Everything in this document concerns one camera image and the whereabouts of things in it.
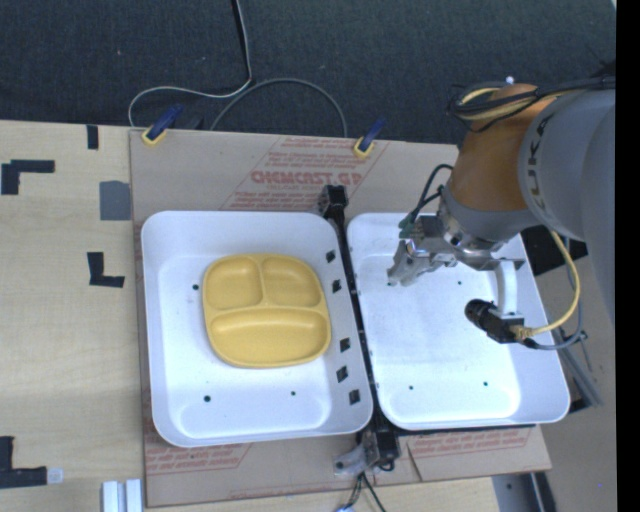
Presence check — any brown cardboard board red print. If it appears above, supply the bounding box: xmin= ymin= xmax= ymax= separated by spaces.
xmin=128 ymin=128 xmax=553 ymax=509

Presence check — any yellow divided plate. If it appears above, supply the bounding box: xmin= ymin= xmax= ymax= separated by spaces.
xmin=201 ymin=252 xmax=333 ymax=370

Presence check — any black cylinder on white bracket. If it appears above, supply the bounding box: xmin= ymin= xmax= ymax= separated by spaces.
xmin=463 ymin=257 xmax=527 ymax=346

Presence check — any black block with wires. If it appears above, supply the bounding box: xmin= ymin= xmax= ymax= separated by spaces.
xmin=318 ymin=184 xmax=349 ymax=220
xmin=356 ymin=428 xmax=402 ymax=472

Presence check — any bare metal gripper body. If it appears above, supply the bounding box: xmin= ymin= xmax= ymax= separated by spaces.
xmin=409 ymin=214 xmax=506 ymax=272

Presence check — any white plastic tray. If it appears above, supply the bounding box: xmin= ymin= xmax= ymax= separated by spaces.
xmin=140 ymin=209 xmax=374 ymax=448
xmin=345 ymin=211 xmax=572 ymax=432

